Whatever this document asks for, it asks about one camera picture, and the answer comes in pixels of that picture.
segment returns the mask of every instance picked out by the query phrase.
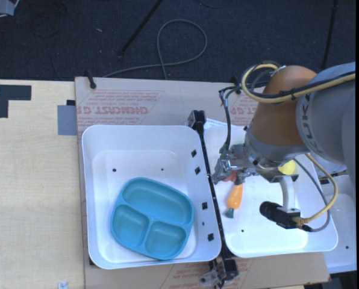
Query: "yellow cable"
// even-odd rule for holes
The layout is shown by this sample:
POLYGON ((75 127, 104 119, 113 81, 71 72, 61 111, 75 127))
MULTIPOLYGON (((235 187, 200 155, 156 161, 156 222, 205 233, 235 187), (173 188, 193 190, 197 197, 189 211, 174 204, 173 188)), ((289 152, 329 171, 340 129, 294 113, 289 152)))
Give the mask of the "yellow cable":
POLYGON ((310 221, 318 218, 320 215, 322 215, 324 212, 326 212, 328 209, 330 209, 333 206, 334 202, 336 201, 337 195, 339 193, 339 189, 338 189, 337 184, 336 184, 335 180, 333 179, 333 177, 311 155, 305 154, 305 156, 308 157, 312 161, 312 163, 314 163, 314 165, 317 166, 317 168, 319 168, 321 171, 323 171, 323 173, 326 175, 326 177, 332 182, 332 184, 334 186, 334 195, 324 208, 322 208, 319 212, 312 215, 311 217, 307 217, 307 218, 296 217, 295 221, 298 224, 298 226, 302 226, 303 224, 309 223, 310 221))
MULTIPOLYGON (((242 80, 241 80, 241 88, 242 90, 245 92, 246 95, 248 95, 251 99, 260 102, 260 103, 280 103, 280 102, 284 102, 284 101, 289 101, 292 99, 292 95, 285 95, 285 96, 280 96, 278 98, 261 98, 259 96, 253 95, 247 88, 246 88, 246 79, 249 76, 250 72, 252 72, 253 70, 257 70, 257 69, 262 69, 265 67, 269 67, 272 69, 277 69, 278 66, 276 66, 275 64, 271 64, 271 63, 267 63, 267 64, 260 64, 258 66, 252 66, 243 76, 242 80)), ((341 78, 337 78, 334 79, 332 81, 328 81, 324 84, 312 87, 312 88, 307 88, 303 91, 300 92, 296 92, 293 94, 294 97, 298 98, 302 95, 306 95, 309 94, 311 92, 315 92, 315 91, 319 91, 319 90, 323 90, 323 89, 327 89, 330 87, 333 87, 335 85, 339 85, 339 84, 343 84, 346 81, 350 81, 355 79, 355 74, 350 74, 350 75, 346 75, 344 77, 341 78)))

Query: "dark background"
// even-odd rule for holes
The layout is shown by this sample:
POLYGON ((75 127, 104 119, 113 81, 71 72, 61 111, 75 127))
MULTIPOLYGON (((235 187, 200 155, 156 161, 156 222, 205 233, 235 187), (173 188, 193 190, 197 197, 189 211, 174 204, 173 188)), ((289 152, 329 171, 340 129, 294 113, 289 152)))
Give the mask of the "dark background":
MULTIPOLYGON (((0 79, 228 82, 266 60, 319 72, 356 59, 356 0, 163 0, 119 58, 157 1, 21 0, 0 17, 0 79)), ((357 286, 356 272, 332 277, 357 286)))

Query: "yellow object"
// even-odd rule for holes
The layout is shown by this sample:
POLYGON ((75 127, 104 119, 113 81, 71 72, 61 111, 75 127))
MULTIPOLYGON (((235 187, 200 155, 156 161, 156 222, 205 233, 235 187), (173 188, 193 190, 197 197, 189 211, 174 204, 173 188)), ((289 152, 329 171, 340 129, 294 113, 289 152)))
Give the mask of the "yellow object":
POLYGON ((228 207, 231 209, 237 209, 241 204, 242 199, 242 183, 235 185, 228 197, 228 207))
POLYGON ((295 172, 295 169, 296 164, 294 160, 290 160, 278 168, 278 170, 285 175, 291 175, 293 172, 295 172))

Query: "blue divided plate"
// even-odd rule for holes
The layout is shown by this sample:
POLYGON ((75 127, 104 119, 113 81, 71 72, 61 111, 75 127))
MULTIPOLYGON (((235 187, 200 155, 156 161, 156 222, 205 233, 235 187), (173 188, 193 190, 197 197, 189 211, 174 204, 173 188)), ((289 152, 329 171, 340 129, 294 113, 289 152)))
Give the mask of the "blue divided plate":
POLYGON ((119 193, 110 228, 122 246, 169 260, 184 249, 193 220, 194 207, 184 193, 152 179, 134 178, 119 193))

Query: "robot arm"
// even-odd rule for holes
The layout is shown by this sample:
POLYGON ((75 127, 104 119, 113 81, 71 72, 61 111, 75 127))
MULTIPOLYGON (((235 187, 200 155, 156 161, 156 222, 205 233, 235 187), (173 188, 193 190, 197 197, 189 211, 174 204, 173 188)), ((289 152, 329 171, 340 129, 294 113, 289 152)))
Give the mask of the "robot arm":
POLYGON ((226 181, 233 172, 236 184, 248 173, 269 182, 284 182, 279 168, 295 156, 311 152, 345 165, 355 186, 354 62, 318 74, 301 66, 260 64, 244 74, 241 88, 259 104, 246 129, 245 142, 225 145, 220 151, 211 177, 214 184, 226 181), (259 94, 249 91, 246 80, 261 67, 275 71, 259 94))

